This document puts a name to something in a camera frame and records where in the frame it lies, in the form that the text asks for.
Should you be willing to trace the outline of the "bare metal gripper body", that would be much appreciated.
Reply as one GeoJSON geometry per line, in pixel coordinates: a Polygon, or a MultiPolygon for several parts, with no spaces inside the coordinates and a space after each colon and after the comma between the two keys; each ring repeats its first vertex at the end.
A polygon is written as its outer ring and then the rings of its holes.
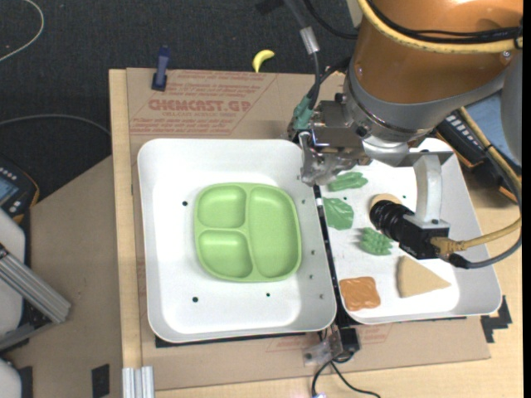
{"type": "Polygon", "coordinates": [[[309,123],[310,149],[318,164],[353,167],[378,161],[391,167],[411,167],[412,133],[384,123],[356,104],[322,101],[309,123]]]}

